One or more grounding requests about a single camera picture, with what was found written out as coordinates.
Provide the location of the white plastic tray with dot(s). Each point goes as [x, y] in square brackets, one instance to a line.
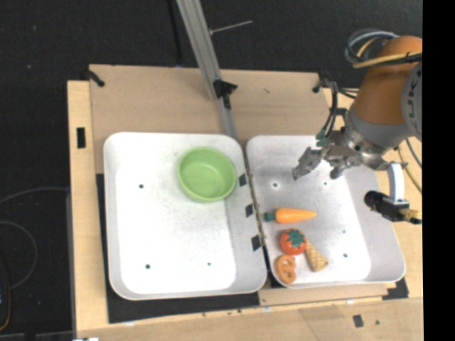
[337, 204]
[170, 226]

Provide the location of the black cylinder on white bracket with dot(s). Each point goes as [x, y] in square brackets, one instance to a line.
[387, 199]

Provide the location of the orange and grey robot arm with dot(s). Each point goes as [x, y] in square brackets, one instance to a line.
[384, 91]

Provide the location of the brown cardboard board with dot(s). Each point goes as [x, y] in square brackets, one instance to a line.
[160, 101]

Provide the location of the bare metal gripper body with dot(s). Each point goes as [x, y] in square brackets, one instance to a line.
[350, 152]

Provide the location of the tan waffle cone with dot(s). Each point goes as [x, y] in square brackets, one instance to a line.
[315, 258]

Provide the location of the orange carrot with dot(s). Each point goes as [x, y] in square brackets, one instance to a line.
[293, 215]

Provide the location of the green bowl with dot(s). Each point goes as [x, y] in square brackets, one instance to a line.
[207, 174]

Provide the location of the orange tomato with green top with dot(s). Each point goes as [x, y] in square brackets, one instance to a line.
[293, 242]

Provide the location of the orange pretzel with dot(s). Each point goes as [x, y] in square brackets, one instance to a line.
[286, 269]

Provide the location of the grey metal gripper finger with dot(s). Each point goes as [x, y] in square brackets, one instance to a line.
[337, 170]
[306, 163]

